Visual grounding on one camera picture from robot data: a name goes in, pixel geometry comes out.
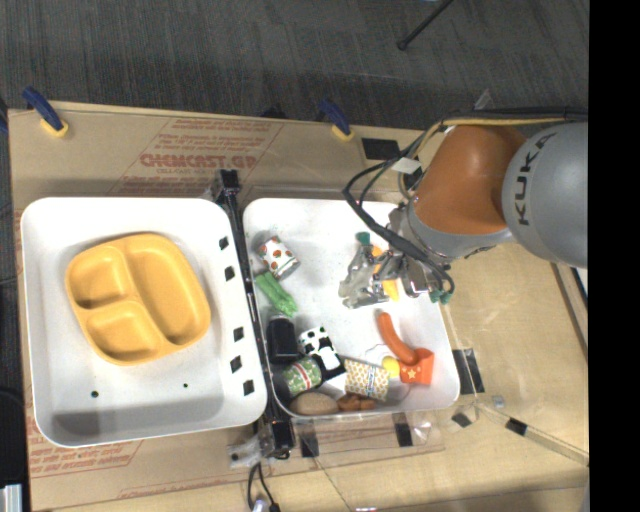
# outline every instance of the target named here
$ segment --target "cardboard surface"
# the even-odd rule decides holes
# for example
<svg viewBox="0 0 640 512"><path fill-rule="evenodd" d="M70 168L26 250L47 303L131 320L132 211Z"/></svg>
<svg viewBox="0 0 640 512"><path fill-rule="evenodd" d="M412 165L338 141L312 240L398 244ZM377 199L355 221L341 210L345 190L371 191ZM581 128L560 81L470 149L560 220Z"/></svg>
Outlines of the cardboard surface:
<svg viewBox="0 0 640 512"><path fill-rule="evenodd" d="M269 196L339 198L349 177L376 163L366 160L361 137L397 140L404 147L419 135L354 127L356 138L344 143L324 123L54 106L70 126L63 139L46 133L35 112L10 113L16 233L21 212L41 197L197 197L221 167L238 169L242 204ZM428 146L421 160L427 162L433 149ZM397 201L395 180L384 176L372 197ZM17 250L20 271L19 239ZM417 418L413 424L423 428L412 430L417 444L409 452L394 447L389 418L381 419L381 425L387 423L377 430L332 425L319 436L326 455L302 458L294 450L290 460L267 468L270 488L287 510L446 501L466 506L477 497L584 487L588 470L576 459L588 453L587 365L552 266L505 245L454 263L452 276L458 291L442 308L449 339L453 348L475 351L485 385L484 393L461 397L460 406L477 402L498 418L524 422L529 432L544 434L547 446L482 415L461 428L452 421L460 412L456 407L436 418ZM21 281L19 290L24 342ZM23 346L28 369L26 342ZM25 371L31 404L30 383ZM27 418L34 510L246 506L248 470L230 467L227 446L248 439L248 428L73 450L43 438L31 407ZM558 447L578 456L560 455L554 451ZM569 494L571 504L579 505L581 493ZM528 510L558 510L552 505L545 499Z"/></svg>

